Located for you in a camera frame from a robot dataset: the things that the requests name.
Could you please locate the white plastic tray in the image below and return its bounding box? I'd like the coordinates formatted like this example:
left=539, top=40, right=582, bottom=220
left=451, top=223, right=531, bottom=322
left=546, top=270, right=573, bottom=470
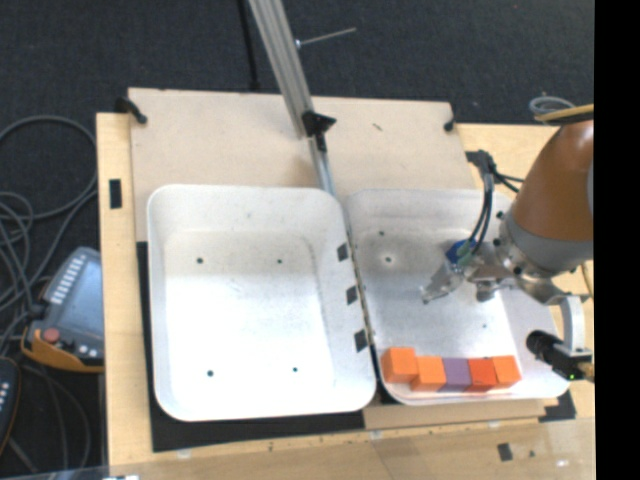
left=343, top=187, right=574, bottom=407
left=146, top=183, right=378, bottom=423

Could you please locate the red-orange cube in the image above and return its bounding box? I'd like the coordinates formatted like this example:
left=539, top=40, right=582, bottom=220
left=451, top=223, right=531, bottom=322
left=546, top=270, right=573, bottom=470
left=466, top=357, right=499, bottom=393

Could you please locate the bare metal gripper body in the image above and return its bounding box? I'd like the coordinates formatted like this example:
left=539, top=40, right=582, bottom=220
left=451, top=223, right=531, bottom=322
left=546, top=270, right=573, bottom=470
left=463, top=208, right=570, bottom=306

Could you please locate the black cylinder on white bracket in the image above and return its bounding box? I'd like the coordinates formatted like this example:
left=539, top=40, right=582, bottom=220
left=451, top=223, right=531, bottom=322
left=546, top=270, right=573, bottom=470
left=525, top=293, right=595, bottom=382

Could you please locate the purple cube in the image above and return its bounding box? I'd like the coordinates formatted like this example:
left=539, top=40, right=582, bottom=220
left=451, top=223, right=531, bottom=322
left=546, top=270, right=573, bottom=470
left=438, top=357, right=474, bottom=394

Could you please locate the orange cube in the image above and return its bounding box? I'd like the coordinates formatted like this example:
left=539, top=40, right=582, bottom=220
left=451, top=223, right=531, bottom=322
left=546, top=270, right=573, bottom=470
left=492, top=355, right=523, bottom=389
left=410, top=356, right=447, bottom=393
left=380, top=346, right=419, bottom=385

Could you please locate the pale wood board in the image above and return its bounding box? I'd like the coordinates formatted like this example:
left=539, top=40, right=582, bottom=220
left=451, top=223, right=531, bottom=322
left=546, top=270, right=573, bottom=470
left=127, top=86, right=557, bottom=430

